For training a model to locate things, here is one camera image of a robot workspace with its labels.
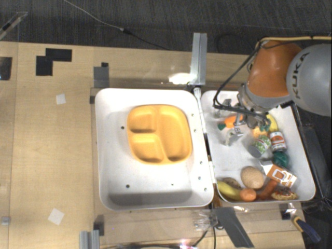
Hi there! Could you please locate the red sausage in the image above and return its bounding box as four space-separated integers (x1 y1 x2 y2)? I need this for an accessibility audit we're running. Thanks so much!
256 179 279 201

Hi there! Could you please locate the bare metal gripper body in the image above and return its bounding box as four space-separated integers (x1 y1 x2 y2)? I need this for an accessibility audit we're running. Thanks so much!
235 97 272 130

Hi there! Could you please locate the orange and white can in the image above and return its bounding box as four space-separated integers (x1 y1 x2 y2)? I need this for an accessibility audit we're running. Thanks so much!
269 131 287 152

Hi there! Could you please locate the orange carrot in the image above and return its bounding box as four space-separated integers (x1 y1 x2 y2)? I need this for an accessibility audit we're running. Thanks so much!
217 114 244 131

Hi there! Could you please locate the green and white can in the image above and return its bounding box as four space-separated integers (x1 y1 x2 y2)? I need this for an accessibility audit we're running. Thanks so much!
248 135 272 158

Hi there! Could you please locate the yellow banana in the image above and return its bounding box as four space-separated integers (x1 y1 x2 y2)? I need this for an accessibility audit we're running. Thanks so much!
265 114 279 133
216 180 243 201

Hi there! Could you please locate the orange divided plate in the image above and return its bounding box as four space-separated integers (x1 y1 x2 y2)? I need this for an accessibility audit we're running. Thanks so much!
127 104 193 165

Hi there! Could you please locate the orange tangerine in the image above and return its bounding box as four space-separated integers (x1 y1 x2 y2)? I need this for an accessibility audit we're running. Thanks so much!
239 188 257 202

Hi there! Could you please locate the beige egg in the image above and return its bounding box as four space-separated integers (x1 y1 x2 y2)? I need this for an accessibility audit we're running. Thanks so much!
240 165 265 190

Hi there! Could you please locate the pizza slice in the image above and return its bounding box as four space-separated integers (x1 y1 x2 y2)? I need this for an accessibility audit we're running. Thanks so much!
271 187 298 201

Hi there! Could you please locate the thin black and white rod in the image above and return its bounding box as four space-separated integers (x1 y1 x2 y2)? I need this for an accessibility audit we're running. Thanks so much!
193 86 217 185

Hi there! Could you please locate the white plastic tray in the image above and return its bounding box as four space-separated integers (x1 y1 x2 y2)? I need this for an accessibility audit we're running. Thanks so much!
201 90 316 204
94 88 215 212

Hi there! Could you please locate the orange and white carton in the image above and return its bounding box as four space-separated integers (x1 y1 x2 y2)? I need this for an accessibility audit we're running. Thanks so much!
260 159 298 189

